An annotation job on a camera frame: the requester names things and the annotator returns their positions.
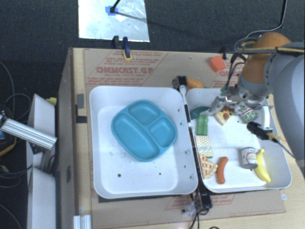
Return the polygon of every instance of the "black floor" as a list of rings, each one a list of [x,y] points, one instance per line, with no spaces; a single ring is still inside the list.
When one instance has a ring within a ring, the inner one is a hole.
[[[274,28],[283,0],[145,0],[150,43],[132,42],[138,50],[217,52],[228,50],[248,33]],[[104,40],[78,38],[78,0],[0,0],[0,61],[13,77],[17,93],[56,96],[67,49],[110,48]],[[305,0],[288,0],[279,32],[292,41],[304,40]],[[0,103],[12,94],[9,77],[0,67]],[[27,108],[16,99],[16,116]],[[26,167],[19,143],[0,160],[11,171]],[[0,188],[0,204],[26,228],[27,185]],[[0,208],[0,229],[18,228]]]

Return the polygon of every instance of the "yellow banana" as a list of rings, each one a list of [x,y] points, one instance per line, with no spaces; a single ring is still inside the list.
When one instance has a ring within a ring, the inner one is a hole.
[[[265,170],[264,164],[263,164],[263,152],[265,150],[262,148],[257,154],[256,154],[256,160],[257,160],[257,168],[254,169],[255,173],[258,175],[260,179],[262,179],[265,182],[271,182],[271,178],[268,174],[268,172]]]

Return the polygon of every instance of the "silver can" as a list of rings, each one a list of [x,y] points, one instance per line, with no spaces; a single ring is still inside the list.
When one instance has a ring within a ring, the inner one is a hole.
[[[254,147],[245,147],[241,151],[243,167],[245,169],[254,169],[257,167],[256,149]]]

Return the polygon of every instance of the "orange block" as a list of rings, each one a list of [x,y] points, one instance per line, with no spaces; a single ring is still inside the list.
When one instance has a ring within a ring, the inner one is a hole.
[[[224,60],[221,56],[213,57],[211,59],[210,66],[215,72],[225,69]]]

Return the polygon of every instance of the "cardboard box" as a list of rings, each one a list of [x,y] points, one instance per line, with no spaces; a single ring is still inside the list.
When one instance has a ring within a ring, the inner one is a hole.
[[[123,200],[101,199],[93,188],[88,96],[98,85],[170,87],[178,75],[222,87],[229,70],[215,73],[209,61],[215,53],[132,51],[125,61],[122,50],[69,50],[59,91],[59,177],[61,227],[73,228],[74,215],[91,215],[92,228],[119,228],[191,221],[182,209],[190,195]],[[237,82],[236,69],[231,84]],[[279,190],[213,195],[213,208],[200,219],[216,219],[285,212]]]

